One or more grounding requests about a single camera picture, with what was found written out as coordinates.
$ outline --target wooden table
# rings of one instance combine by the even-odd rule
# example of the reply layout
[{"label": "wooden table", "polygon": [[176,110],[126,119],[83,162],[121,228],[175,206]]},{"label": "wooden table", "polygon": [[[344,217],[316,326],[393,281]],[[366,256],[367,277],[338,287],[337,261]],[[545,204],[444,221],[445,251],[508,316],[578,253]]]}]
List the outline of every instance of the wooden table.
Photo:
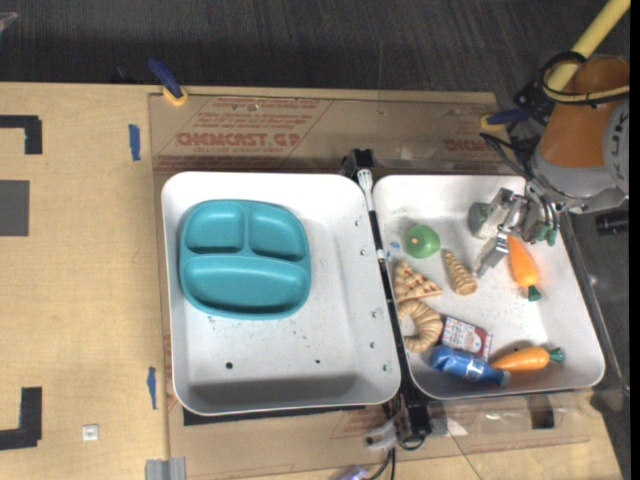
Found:
[{"label": "wooden table", "polygon": [[[42,439],[37,447],[0,451],[2,478],[140,479],[148,459],[171,456],[148,110],[148,96],[158,92],[155,86],[0,84],[0,114],[37,115],[43,123],[41,155],[25,154],[23,130],[0,129],[0,179],[30,184],[29,236],[0,236],[0,429],[18,426],[22,388],[42,388]],[[129,124],[140,129],[140,161],[132,161]],[[150,367],[157,375],[156,409]],[[588,442],[472,454],[468,461],[403,461],[396,478],[619,478],[602,418],[586,407]],[[84,441],[83,426],[92,424],[99,439]],[[320,480],[335,472],[270,478]]]}]

